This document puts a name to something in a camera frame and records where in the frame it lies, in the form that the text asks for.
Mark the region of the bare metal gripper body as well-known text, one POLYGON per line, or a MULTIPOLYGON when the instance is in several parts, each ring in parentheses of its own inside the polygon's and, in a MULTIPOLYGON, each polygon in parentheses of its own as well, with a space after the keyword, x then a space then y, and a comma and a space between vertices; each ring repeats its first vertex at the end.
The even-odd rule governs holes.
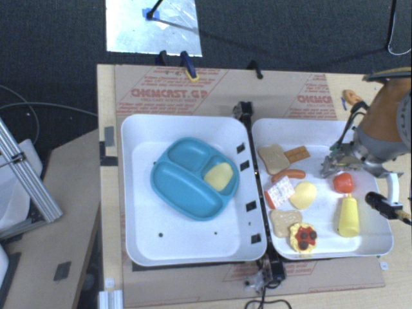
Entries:
POLYGON ((336 165, 351 165, 352 170, 363 169, 373 176, 386 176, 388 174, 388 171, 383 167, 383 160, 373 156, 364 145, 355 142, 341 145, 333 144, 327 159, 333 160, 335 168, 336 165))

